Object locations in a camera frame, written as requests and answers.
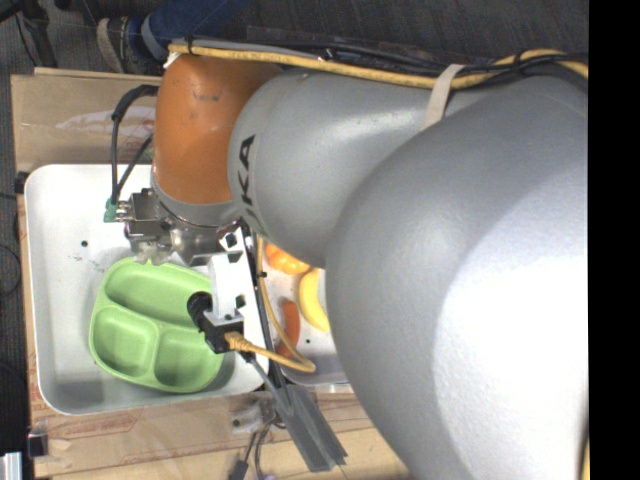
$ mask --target green connector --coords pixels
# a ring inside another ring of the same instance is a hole
[[[118,203],[113,204],[111,198],[107,199],[107,204],[104,205],[104,222],[116,221],[116,210],[118,209]]]

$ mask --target shoe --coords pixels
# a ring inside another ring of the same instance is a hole
[[[146,57],[134,41],[140,27],[132,26],[134,18],[104,18],[98,23],[98,48],[109,67],[116,73],[162,76],[162,63]]]

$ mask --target green plate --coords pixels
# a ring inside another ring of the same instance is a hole
[[[106,372],[172,393],[206,388],[223,354],[205,343],[187,313],[189,297],[211,292],[207,276],[170,263],[127,258],[107,272],[91,316],[89,348]]]

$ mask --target jeans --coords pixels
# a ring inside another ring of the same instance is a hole
[[[254,0],[165,0],[142,23],[142,39],[160,61],[167,45],[188,35],[215,37],[222,27]]]

